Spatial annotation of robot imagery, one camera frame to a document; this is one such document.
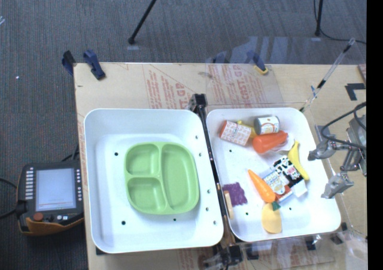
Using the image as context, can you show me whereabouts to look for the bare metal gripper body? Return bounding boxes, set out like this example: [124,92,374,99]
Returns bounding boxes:
[339,114,367,177]

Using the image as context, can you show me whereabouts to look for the yellow banana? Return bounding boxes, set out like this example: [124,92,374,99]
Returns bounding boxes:
[287,139,310,181]

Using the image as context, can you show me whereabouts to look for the white packet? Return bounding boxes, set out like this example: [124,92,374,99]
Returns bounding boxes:
[270,138,296,153]

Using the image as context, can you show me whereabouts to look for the black and white carton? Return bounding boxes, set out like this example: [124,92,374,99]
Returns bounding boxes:
[272,154,309,198]

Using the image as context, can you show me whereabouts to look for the white plastic tray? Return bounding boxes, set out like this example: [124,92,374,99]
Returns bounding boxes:
[83,108,224,254]
[205,107,342,242]

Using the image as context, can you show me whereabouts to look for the white and orange carton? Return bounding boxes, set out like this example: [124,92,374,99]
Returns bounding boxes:
[262,171,294,204]

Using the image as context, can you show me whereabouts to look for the white can with orange print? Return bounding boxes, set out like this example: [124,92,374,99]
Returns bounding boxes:
[253,115,281,136]

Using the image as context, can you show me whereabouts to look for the orange carrot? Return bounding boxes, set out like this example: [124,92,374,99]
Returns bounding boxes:
[247,169,282,211]

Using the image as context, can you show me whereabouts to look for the yellow bottle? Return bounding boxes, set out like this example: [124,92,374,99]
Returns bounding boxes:
[237,120,257,139]

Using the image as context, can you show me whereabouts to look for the yellow half-round slice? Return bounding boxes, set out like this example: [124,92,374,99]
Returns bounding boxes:
[261,202,282,235]

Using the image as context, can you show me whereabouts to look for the orange patterned carton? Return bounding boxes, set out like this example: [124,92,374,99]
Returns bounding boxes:
[219,120,252,147]

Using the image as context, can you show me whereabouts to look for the purple grapes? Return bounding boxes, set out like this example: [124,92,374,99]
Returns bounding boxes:
[221,181,248,207]

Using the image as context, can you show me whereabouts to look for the tan bread slice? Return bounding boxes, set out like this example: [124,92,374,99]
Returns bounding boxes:
[223,190,235,220]

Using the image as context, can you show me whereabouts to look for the thin black and white rod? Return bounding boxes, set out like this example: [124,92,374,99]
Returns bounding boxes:
[196,105,237,247]

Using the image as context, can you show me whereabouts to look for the green divided plate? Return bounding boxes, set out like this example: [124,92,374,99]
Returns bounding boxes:
[124,142,200,215]

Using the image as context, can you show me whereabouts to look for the black stand leg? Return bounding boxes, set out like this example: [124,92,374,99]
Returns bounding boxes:
[314,0,329,37]
[127,0,175,45]

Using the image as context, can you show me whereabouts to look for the brown cardboard board red print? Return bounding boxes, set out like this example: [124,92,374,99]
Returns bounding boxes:
[73,62,367,270]

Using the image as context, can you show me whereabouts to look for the black block with thin wires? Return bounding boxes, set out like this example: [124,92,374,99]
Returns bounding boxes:
[187,93,208,113]
[214,244,243,266]

